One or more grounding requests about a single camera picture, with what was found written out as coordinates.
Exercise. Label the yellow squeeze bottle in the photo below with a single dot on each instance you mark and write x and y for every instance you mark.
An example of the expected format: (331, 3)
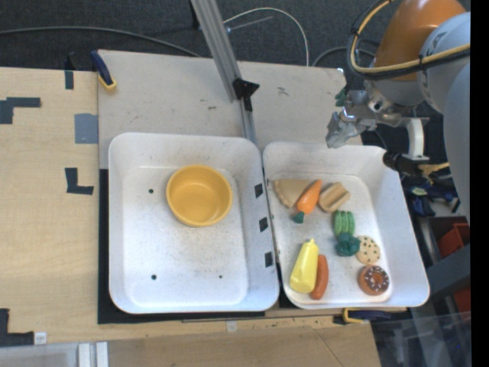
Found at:
(305, 268)

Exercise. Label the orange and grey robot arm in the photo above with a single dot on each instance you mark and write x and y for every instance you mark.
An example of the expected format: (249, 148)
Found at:
(412, 25)

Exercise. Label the orange carrot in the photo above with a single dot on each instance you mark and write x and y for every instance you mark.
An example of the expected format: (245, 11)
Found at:
(310, 199)

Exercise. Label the pale flat board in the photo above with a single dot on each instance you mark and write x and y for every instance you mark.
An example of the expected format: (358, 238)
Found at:
(172, 98)

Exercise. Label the green ribbed toy food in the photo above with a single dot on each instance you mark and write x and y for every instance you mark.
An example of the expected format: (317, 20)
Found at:
(344, 223)

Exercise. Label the tan hot dog bun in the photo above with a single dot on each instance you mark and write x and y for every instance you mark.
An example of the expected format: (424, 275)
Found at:
(333, 197)

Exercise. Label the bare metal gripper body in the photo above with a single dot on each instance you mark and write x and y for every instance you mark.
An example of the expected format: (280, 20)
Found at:
(376, 113)

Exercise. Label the orange sausage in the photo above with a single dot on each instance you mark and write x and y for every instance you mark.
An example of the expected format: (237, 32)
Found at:
(321, 277)

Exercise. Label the brown sprinkled doughnut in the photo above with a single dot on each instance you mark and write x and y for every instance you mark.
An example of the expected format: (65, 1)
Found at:
(373, 280)

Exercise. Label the white plastic tray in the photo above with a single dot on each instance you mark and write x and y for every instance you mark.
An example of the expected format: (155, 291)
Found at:
(191, 258)
(393, 220)

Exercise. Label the tan pizza slice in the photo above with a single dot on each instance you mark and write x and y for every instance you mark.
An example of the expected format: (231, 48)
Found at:
(288, 191)

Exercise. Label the tan chocolate chip biscuit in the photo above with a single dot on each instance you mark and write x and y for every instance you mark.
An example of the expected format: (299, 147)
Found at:
(368, 251)

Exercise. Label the black cylinder on white bracket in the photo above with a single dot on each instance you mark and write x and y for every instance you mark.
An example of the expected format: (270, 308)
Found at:
(415, 136)

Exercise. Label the green broccoli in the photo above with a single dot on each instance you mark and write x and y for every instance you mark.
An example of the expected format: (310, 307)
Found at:
(347, 245)

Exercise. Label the yellow bowl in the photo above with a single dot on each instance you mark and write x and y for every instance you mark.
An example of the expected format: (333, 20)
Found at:
(198, 197)

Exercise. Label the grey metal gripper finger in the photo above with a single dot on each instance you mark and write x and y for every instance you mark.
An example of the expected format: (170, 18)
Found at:
(334, 130)
(349, 133)

